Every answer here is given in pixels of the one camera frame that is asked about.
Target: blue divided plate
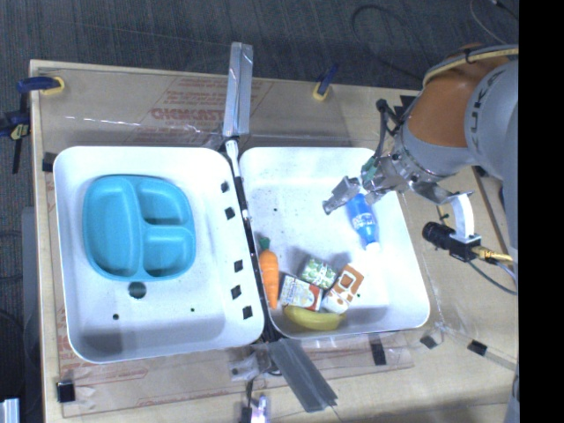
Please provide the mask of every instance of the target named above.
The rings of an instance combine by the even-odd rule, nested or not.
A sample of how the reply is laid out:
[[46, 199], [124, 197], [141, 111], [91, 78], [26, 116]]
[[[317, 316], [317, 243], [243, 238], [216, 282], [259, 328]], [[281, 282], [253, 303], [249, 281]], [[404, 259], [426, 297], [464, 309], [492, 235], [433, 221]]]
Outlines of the blue divided plate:
[[85, 194], [83, 236], [90, 265], [116, 280], [177, 277], [196, 257], [186, 195], [160, 178], [106, 175]]

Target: wooden table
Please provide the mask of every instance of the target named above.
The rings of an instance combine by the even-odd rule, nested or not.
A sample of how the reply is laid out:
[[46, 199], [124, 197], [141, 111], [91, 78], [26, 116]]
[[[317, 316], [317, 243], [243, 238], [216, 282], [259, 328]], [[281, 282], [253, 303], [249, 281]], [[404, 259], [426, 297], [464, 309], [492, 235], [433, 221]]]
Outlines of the wooden table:
[[[205, 76], [162, 70], [134, 70], [125, 68], [92, 66], [86, 64], [54, 63], [32, 61], [30, 75], [47, 74], [56, 76], [60, 72], [73, 74], [93, 73], [106, 77], [119, 77], [137, 83], [128, 89], [129, 94], [143, 92], [143, 79], [166, 76], [172, 79], [190, 78], [220, 83], [221, 76]], [[119, 100], [117, 89], [81, 88], [70, 86], [72, 99], [77, 101], [74, 108], [82, 108], [82, 114], [68, 113], [64, 127], [47, 123], [45, 119], [46, 99], [50, 97], [33, 92], [33, 185], [35, 216], [38, 235], [39, 296], [41, 312], [41, 371], [43, 385], [43, 412], [48, 422], [58, 421], [198, 421], [236, 422], [241, 417], [241, 406], [245, 401], [243, 393], [229, 393], [199, 399], [173, 399], [156, 405], [140, 404], [139, 407], [110, 412], [90, 412], [85, 415], [65, 416], [64, 407], [57, 401], [56, 384], [61, 381], [60, 308], [56, 305], [57, 258], [53, 256], [52, 243], [56, 230], [49, 224], [49, 212], [53, 211], [52, 177], [45, 172], [43, 160], [46, 153], [58, 153], [65, 146], [88, 143], [104, 144], [112, 140], [117, 144], [145, 143], [147, 133], [131, 124], [124, 131], [112, 132], [115, 126], [104, 123], [105, 100], [111, 107]], [[330, 97], [319, 102], [312, 99], [313, 85], [254, 78], [255, 97], [252, 107], [251, 131], [262, 133], [255, 141], [268, 144], [272, 139], [291, 142], [286, 135], [297, 134], [293, 141], [304, 145], [325, 145], [327, 143], [348, 143], [375, 148], [378, 137], [379, 115], [375, 109], [378, 99], [386, 99], [391, 107], [402, 105], [401, 97], [417, 93], [408, 90], [392, 90], [350, 85], [332, 85]], [[70, 111], [72, 105], [60, 100], [60, 111]], [[211, 110], [223, 105], [222, 99], [210, 100]], [[98, 118], [96, 111], [101, 111]], [[122, 108], [120, 111], [136, 111]], [[136, 121], [149, 115], [140, 111]], [[93, 125], [85, 131], [84, 125], [73, 125], [72, 118], [85, 121], [90, 118]], [[282, 138], [271, 135], [279, 127]], [[166, 143], [166, 130], [160, 132]], [[449, 178], [443, 186], [452, 191], [476, 190], [471, 198], [474, 210], [476, 232], [482, 235], [483, 244], [490, 249], [503, 251], [504, 237], [507, 236], [501, 208], [496, 201], [496, 184], [479, 179], [468, 168], [455, 177]], [[261, 390], [270, 399], [272, 421], [289, 422], [332, 422], [332, 421], [381, 421], [381, 422], [432, 422], [432, 421], [503, 421], [506, 403], [514, 376], [512, 369], [518, 351], [516, 298], [490, 285], [467, 264], [449, 257], [446, 251], [434, 250], [420, 235], [421, 228], [429, 220], [437, 220], [436, 208], [413, 194], [401, 197], [404, 215], [412, 237], [419, 265], [427, 283], [431, 301], [434, 303], [429, 319], [430, 324], [421, 331], [407, 331], [406, 346], [412, 359], [412, 367], [390, 369], [370, 375], [339, 377], [329, 379], [330, 386], [338, 395], [338, 405], [323, 412], [305, 413], [293, 392], [287, 386]], [[512, 283], [500, 269], [480, 263], [485, 272], [507, 287]], [[429, 349], [421, 344], [421, 335], [431, 334], [438, 345]], [[475, 340], [487, 346], [485, 356], [468, 349]], [[122, 381], [113, 390], [128, 392], [135, 387], [132, 381]], [[96, 394], [93, 388], [93, 403]]]

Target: dark gray surface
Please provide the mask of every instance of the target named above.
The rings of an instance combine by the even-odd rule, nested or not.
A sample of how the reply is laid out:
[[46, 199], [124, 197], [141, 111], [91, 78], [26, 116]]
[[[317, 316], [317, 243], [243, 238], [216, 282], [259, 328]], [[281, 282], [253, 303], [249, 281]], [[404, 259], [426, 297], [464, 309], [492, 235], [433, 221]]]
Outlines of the dark gray surface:
[[[471, 0], [0, 0], [1, 111], [19, 106], [29, 60], [226, 73], [229, 46], [254, 48], [254, 76], [315, 81], [334, 63], [335, 83], [420, 89], [425, 71], [469, 43], [499, 42], [474, 20]], [[499, 0], [518, 15], [519, 0]], [[362, 5], [352, 23], [352, 17]], [[485, 0], [474, 10], [507, 43], [518, 23]], [[33, 205], [31, 149], [18, 174], [0, 138], [0, 231], [18, 231]], [[21, 274], [17, 238], [0, 238], [0, 278]], [[24, 357], [22, 280], [0, 281], [0, 395], [18, 395]]]

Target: toy carrot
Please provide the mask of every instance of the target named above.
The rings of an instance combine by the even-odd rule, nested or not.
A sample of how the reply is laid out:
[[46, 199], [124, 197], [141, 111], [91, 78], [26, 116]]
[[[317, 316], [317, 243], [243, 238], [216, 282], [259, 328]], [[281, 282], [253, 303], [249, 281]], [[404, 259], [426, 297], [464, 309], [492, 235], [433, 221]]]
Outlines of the toy carrot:
[[262, 250], [258, 256], [258, 264], [263, 272], [264, 291], [271, 308], [276, 308], [278, 305], [279, 288], [278, 258], [270, 250], [271, 240], [269, 238], [263, 237], [258, 243]]

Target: green package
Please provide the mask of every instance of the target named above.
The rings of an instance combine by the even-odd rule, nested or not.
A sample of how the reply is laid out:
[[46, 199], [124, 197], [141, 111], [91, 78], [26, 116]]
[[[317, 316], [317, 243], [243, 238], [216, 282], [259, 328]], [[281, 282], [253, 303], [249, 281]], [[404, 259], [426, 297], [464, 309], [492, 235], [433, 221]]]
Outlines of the green package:
[[314, 257], [310, 257], [300, 278], [322, 288], [328, 290], [337, 279], [338, 272], [333, 270], [327, 263]]

